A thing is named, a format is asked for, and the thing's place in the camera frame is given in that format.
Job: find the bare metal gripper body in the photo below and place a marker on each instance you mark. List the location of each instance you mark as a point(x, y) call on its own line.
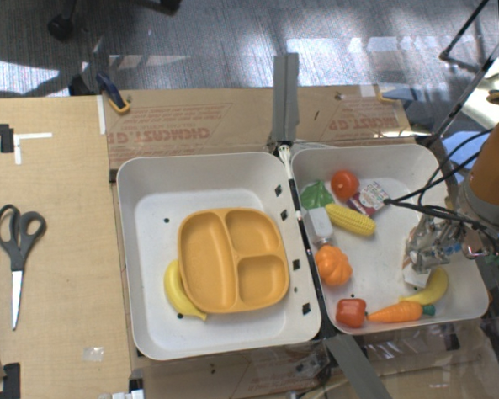
point(433, 244)

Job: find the small white carton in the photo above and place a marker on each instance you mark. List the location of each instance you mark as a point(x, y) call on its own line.
point(415, 278)

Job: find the yellow banana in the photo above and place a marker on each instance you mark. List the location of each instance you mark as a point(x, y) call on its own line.
point(173, 289)
point(434, 288)

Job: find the white plastic tray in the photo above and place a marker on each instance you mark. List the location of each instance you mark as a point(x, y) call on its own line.
point(384, 258)
point(151, 251)

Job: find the orange carrot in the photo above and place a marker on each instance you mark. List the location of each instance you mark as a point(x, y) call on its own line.
point(397, 312)

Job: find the colourful printed packet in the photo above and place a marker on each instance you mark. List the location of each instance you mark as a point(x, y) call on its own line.
point(371, 197)

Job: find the yellow corn cob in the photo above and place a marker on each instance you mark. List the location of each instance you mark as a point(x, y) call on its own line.
point(352, 219)

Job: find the orange pumpkin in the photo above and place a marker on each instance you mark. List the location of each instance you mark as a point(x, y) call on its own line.
point(333, 265)

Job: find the orange-red tomato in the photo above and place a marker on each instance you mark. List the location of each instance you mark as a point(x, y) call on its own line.
point(344, 184)

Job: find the red bell pepper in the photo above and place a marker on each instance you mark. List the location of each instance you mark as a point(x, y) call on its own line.
point(350, 313)

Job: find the white bottle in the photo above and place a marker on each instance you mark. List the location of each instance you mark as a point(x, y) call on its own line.
point(319, 224)

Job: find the green lettuce leaf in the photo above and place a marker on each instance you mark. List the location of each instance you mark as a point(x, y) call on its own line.
point(314, 195)

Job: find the orange divided plate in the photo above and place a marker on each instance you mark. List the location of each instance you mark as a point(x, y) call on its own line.
point(219, 259)

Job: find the brown cardboard board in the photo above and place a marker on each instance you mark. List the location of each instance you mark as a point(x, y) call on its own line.
point(186, 126)

